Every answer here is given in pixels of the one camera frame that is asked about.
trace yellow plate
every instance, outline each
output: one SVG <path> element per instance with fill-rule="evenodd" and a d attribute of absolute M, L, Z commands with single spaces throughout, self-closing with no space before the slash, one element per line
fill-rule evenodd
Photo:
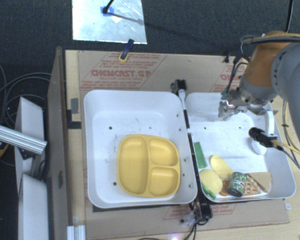
<path fill-rule="evenodd" d="M 177 147 L 166 138 L 133 134 L 119 145 L 117 177 L 130 195 L 164 198 L 180 185 L 180 158 Z"/>

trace tin can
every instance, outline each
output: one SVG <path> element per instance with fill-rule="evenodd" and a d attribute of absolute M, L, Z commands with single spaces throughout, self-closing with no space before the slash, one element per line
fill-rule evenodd
<path fill-rule="evenodd" d="M 234 172 L 228 187 L 228 193 L 234 197 L 240 198 L 245 192 L 247 176 L 241 172 Z"/>

